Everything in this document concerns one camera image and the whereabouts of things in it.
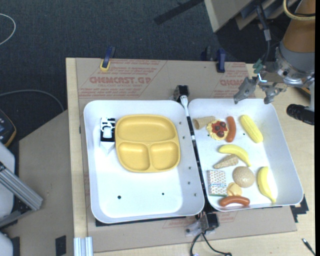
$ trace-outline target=black connector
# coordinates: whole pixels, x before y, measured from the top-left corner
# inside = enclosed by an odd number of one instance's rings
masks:
[[[189,87],[188,85],[177,85],[173,92],[173,100],[180,103],[180,96],[185,95],[189,96]]]
[[[315,112],[307,109],[306,106],[290,104],[286,108],[286,113],[297,120],[300,120],[306,124],[315,125]]]
[[[211,231],[219,227],[219,220],[217,214],[209,212],[205,214],[208,228],[207,231]]]

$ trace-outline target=black carpet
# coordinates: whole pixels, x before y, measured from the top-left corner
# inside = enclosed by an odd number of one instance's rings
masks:
[[[239,30],[231,19],[213,33],[202,0],[1,0],[0,7],[16,23],[0,45],[0,109],[17,128],[15,141],[61,113],[57,100],[67,109],[68,57],[103,58],[114,46],[117,59],[200,61],[210,46],[213,57],[223,48],[226,61],[254,63],[266,51],[257,21]],[[269,21],[270,59],[288,24],[284,14]],[[0,15],[0,42],[13,28]]]

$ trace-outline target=hot dog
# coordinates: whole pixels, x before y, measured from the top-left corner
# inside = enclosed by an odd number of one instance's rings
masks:
[[[231,195],[231,196],[226,196],[219,201],[219,205],[222,207],[225,207],[225,206],[232,204],[232,203],[237,203],[237,204],[241,204],[244,206],[248,206],[250,204],[250,200],[249,200],[249,198],[246,198],[244,196]]]
[[[228,122],[229,125],[229,132],[228,135],[226,136],[225,140],[227,142],[232,142],[236,136],[236,122],[235,119],[232,116],[228,116],[226,118],[226,121]]]

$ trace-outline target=wooden table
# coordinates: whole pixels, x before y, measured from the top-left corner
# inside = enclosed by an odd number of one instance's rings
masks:
[[[85,238],[88,236],[88,228],[83,177],[82,145],[81,136],[79,134],[80,115],[75,58],[66,59],[66,75],[74,236],[76,238]],[[258,88],[256,89],[255,94],[257,98],[265,97],[265,94]],[[286,114],[286,109],[289,104],[308,106],[310,104],[310,100],[308,96],[302,94],[298,89],[288,88],[286,92],[280,93],[276,96],[275,101],[272,104],[276,109],[288,148],[297,169],[309,211],[306,214],[298,216],[298,223],[296,224],[297,231],[295,232],[211,241],[212,246],[216,250],[231,252],[233,256],[312,255],[302,242],[302,238],[305,238],[309,242],[314,251],[316,249],[314,160],[315,127],[295,120]],[[190,243],[182,243],[130,250],[100,252],[95,253],[94,255],[188,256],[189,250]],[[201,256],[217,255],[203,241],[199,241],[195,244],[193,252],[198,253]]]

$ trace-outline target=banana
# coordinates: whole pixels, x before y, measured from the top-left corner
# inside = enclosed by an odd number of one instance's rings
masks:
[[[268,184],[268,166],[262,167],[257,174],[258,187],[262,195],[266,196],[271,200],[272,203],[276,202],[276,198],[273,197],[271,189]]]
[[[238,158],[244,161],[248,165],[248,167],[251,166],[248,152],[240,146],[234,144],[225,144],[222,145],[218,151],[220,153],[235,154]]]

